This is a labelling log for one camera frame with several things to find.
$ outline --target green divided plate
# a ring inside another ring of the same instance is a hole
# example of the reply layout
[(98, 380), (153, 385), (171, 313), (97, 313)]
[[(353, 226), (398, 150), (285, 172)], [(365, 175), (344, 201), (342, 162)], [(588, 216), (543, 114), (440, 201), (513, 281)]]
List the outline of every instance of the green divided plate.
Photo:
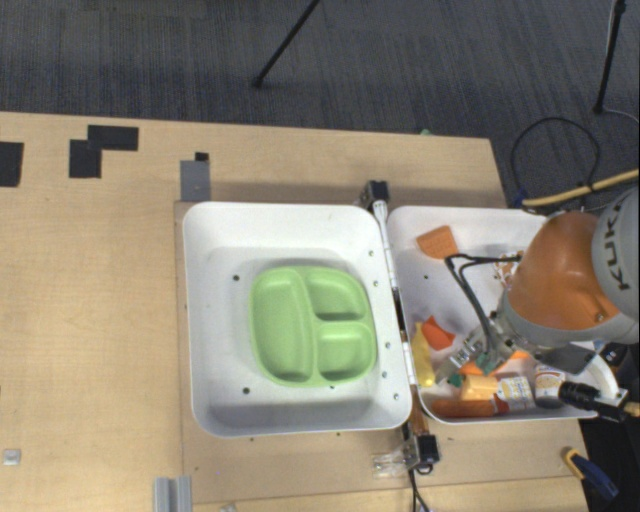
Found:
[(306, 266), (267, 270), (253, 282), (249, 318), (258, 366), (279, 384), (353, 381), (376, 361), (367, 294), (346, 272)]

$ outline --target dark floor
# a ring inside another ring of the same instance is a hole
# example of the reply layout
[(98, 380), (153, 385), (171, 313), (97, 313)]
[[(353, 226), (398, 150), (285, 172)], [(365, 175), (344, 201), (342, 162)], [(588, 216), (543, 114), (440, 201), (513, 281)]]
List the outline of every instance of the dark floor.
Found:
[[(487, 137), (509, 202), (513, 144), (545, 116), (593, 133), (596, 179), (638, 166), (637, 124), (591, 112), (609, 2), (325, 0), (263, 90), (252, 89), (305, 6), (0, 0), (0, 110)], [(606, 97), (634, 116), (639, 27), (640, 5), (629, 2)], [(548, 123), (515, 157), (536, 196), (584, 180), (594, 150), (577, 128)]]

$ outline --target red toy object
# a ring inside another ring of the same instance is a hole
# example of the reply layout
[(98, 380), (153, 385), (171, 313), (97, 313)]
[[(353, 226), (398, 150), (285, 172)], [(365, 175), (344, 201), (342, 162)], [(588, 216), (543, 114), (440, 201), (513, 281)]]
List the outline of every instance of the red toy object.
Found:
[(422, 324), (421, 329), (427, 343), (429, 343), (429, 346), (433, 350), (442, 350), (443, 348), (450, 347), (456, 337), (455, 334), (445, 331), (440, 327), (433, 316), (430, 316), (427, 321)]

